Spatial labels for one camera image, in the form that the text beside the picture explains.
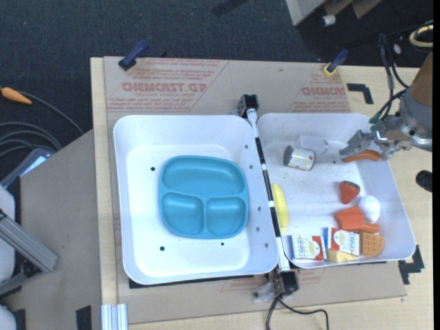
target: blue clamp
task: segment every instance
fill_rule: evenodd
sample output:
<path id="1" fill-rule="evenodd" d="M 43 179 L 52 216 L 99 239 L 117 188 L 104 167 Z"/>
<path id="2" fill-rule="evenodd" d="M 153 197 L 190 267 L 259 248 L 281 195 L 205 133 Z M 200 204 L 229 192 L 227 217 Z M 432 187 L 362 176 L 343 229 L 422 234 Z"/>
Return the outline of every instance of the blue clamp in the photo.
<path id="1" fill-rule="evenodd" d="M 327 78 L 332 77 L 332 75 L 334 75 L 334 73 L 336 72 L 338 66 L 344 63 L 348 55 L 349 51 L 347 49 L 342 49 L 332 62 L 324 66 L 324 69 L 322 70 L 323 74 Z"/>
<path id="2" fill-rule="evenodd" d="M 138 41 L 133 50 L 130 51 L 130 54 L 125 56 L 118 64 L 126 71 L 136 65 L 136 58 L 145 57 L 149 50 L 150 43 L 148 41 Z"/>

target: blue plate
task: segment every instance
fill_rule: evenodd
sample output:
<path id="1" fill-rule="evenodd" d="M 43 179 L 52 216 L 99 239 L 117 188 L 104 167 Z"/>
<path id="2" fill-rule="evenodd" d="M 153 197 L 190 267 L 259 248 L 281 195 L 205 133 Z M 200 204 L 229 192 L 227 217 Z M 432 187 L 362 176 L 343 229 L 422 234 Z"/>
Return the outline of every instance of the blue plate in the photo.
<path id="1" fill-rule="evenodd" d="M 174 157 L 160 173 L 159 209 L 165 226 L 179 236 L 236 236 L 249 216 L 245 175 L 229 160 L 197 155 Z"/>

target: small box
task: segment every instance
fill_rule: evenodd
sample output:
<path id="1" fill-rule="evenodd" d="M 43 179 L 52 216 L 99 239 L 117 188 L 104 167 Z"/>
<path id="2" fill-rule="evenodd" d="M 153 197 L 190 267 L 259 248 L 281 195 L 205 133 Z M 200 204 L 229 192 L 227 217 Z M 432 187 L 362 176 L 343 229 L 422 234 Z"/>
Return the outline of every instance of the small box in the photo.
<path id="1" fill-rule="evenodd" d="M 293 235 L 289 238 L 293 259 L 314 259 L 322 261 L 327 258 L 324 238 L 322 236 Z"/>
<path id="2" fill-rule="evenodd" d="M 354 256 L 360 255 L 359 234 L 337 228 L 326 228 L 324 235 L 328 249 L 339 250 Z"/>

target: robotic hand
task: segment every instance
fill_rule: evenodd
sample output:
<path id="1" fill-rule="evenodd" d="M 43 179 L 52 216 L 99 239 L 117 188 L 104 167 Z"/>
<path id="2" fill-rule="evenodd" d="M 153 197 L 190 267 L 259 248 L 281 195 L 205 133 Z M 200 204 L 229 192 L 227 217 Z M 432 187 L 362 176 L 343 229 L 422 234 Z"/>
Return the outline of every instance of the robotic hand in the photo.
<path id="1" fill-rule="evenodd" d="M 393 157 L 396 151 L 407 151 L 413 146 L 432 152 L 432 52 L 421 66 L 411 86 L 395 95 L 392 94 L 393 77 L 384 60 L 385 51 L 381 49 L 381 52 L 388 74 L 390 99 L 370 119 L 370 123 L 373 124 L 371 132 L 357 131 L 348 141 L 348 146 L 340 151 L 343 162 L 349 162 L 352 158 L 370 151 L 368 147 L 371 142 L 380 147 L 380 157 L 383 160 Z M 399 110 L 395 115 L 389 115 L 391 103 L 395 99 L 400 99 Z M 416 177 L 416 182 L 432 192 L 432 173 L 421 171 Z"/>

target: orange object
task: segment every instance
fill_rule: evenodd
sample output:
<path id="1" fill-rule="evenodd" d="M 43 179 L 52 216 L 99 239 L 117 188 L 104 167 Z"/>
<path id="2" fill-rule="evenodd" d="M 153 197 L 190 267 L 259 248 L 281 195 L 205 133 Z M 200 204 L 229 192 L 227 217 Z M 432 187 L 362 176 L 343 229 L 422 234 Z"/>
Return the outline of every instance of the orange object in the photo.
<path id="1" fill-rule="evenodd" d="M 378 234 L 360 233 L 360 254 L 362 256 L 377 256 L 384 249 L 384 237 Z"/>
<path id="2" fill-rule="evenodd" d="M 365 231 L 375 234 L 380 230 L 379 225 L 376 223 L 365 221 L 364 215 L 355 206 L 336 213 L 335 219 L 338 222 L 339 228 L 345 231 Z"/>
<path id="3" fill-rule="evenodd" d="M 1 95 L 15 102 L 22 102 L 23 104 L 29 104 L 29 105 L 32 104 L 32 101 L 27 99 L 23 94 L 20 94 L 19 92 L 9 87 L 2 88 Z"/>
<path id="4" fill-rule="evenodd" d="M 342 162 L 354 162 L 355 160 L 373 160 L 374 162 L 376 162 L 380 159 L 380 153 L 378 153 L 377 151 L 372 151 L 371 149 L 367 149 L 366 151 L 363 151 L 357 155 L 343 159 Z"/>
<path id="5" fill-rule="evenodd" d="M 339 184 L 339 191 L 341 194 L 341 202 L 348 204 L 359 194 L 360 187 L 353 182 L 342 181 Z"/>

